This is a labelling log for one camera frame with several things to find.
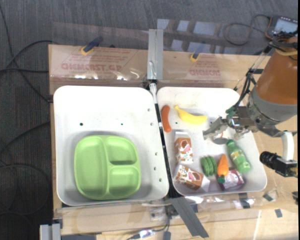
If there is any white and orange can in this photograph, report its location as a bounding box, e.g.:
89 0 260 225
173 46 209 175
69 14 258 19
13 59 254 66
213 130 230 146

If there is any green ridged toy vegetable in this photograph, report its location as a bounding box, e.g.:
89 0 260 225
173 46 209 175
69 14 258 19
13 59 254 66
200 155 218 178

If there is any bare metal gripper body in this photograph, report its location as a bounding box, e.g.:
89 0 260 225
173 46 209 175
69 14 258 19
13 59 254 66
226 105 263 135

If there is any orange sausage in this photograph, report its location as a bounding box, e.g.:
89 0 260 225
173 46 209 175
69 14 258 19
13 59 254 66
160 104 173 134

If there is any brown cardboard board red print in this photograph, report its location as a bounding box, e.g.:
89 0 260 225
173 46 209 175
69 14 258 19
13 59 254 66
47 43 298 236

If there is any orange carrot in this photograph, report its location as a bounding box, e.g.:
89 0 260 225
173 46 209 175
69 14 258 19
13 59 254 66
216 154 230 184

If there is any brown and white carton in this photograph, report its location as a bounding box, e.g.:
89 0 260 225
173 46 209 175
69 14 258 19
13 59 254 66
174 164 211 193
173 131 194 166

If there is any purple and white packet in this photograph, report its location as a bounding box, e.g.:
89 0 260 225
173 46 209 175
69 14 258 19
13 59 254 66
216 168 246 192

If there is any black cylinder on white bracket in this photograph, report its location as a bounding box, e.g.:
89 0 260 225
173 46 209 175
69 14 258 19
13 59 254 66
259 131 298 178

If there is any yellow banana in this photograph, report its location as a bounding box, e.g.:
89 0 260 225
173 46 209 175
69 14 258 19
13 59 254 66
174 104 209 126

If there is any white plastic tray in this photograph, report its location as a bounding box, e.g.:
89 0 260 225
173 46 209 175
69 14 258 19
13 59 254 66
52 85 170 207
156 86 268 198

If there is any green divided plate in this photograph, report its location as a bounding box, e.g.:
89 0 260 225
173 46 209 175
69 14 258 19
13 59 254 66
73 134 142 201

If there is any green plastic bottle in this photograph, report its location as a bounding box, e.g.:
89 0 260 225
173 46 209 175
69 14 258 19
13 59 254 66
226 139 252 174

